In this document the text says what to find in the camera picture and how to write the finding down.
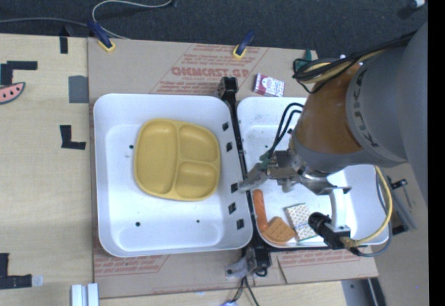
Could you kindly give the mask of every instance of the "cardboard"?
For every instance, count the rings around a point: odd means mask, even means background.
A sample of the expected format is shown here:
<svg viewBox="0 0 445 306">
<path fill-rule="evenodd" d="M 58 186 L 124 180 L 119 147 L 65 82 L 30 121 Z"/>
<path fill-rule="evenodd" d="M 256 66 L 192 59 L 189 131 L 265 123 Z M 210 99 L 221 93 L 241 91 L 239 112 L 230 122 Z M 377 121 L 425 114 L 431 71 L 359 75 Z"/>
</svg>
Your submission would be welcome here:
<svg viewBox="0 0 445 306">
<path fill-rule="evenodd" d="M 285 82 L 284 97 L 307 93 L 292 78 L 293 62 L 305 50 L 248 47 L 241 60 L 233 47 L 177 42 L 114 40 L 113 52 L 105 52 L 96 39 L 88 39 L 90 95 L 90 151 L 95 214 L 95 160 L 92 108 L 107 93 L 152 93 L 212 95 L 222 77 L 236 77 L 238 100 L 258 95 L 254 83 L 258 73 Z M 240 250 L 185 255 L 116 258 L 108 255 L 95 235 L 95 282 L 101 298 L 233 289 L 238 280 L 227 279 L 225 267 L 241 257 Z M 273 265 L 266 277 L 256 277 L 256 286 L 374 277 L 373 258 L 359 258 L 345 250 L 308 250 L 272 253 Z"/>
</svg>

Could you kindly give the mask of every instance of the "clip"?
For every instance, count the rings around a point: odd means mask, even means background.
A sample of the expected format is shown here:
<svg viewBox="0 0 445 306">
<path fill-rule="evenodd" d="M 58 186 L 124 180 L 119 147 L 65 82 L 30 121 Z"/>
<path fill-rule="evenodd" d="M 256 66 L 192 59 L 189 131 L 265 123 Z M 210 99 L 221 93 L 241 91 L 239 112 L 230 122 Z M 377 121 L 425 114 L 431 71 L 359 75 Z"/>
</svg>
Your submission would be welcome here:
<svg viewBox="0 0 445 306">
<path fill-rule="evenodd" d="M 110 40 L 105 30 L 97 22 L 90 20 L 88 21 L 87 25 L 99 39 L 97 43 L 102 47 L 102 49 L 108 53 L 111 53 L 116 48 L 116 45 Z"/>
<path fill-rule="evenodd" d="M 235 49 L 232 52 L 232 56 L 236 60 L 241 60 L 244 57 L 246 47 L 252 43 L 254 37 L 255 37 L 254 31 L 249 31 L 248 34 L 243 39 L 243 41 L 235 46 Z"/>
</svg>

